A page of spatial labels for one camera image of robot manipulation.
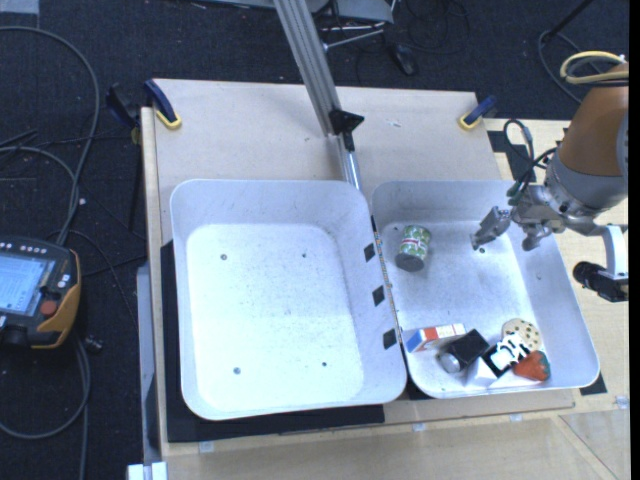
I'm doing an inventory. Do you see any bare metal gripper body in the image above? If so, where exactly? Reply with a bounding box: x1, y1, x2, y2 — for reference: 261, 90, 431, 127
508, 182, 609, 240

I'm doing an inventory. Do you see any white plastic tray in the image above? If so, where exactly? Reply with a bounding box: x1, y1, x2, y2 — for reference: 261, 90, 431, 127
370, 179, 601, 400
168, 177, 409, 422

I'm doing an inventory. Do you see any green and white can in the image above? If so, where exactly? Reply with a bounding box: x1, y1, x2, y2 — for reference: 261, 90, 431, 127
394, 224, 433, 273

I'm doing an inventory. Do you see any pale dotted biscuit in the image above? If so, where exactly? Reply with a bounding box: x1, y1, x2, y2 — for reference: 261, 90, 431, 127
501, 317, 542, 352

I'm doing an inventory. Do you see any black box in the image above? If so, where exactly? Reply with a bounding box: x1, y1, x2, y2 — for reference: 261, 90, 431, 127
446, 328, 491, 369

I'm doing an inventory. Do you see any black and white carton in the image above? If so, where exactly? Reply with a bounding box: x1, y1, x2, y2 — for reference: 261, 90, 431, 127
482, 331, 531, 375

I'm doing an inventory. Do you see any red white and blue carton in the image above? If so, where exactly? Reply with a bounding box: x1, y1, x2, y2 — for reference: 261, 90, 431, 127
402, 322, 468, 354

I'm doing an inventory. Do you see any red strawberry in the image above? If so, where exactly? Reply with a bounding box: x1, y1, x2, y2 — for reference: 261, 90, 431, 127
513, 350, 552, 384

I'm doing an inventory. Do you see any white pointed carton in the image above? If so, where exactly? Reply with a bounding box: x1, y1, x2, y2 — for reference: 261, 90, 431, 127
464, 356, 544, 390

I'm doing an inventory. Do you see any pale wood board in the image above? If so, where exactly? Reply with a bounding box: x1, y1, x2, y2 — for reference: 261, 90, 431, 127
149, 77, 576, 452

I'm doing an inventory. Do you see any black cylinder on white bracket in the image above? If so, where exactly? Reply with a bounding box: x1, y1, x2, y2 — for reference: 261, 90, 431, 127
572, 223, 630, 303

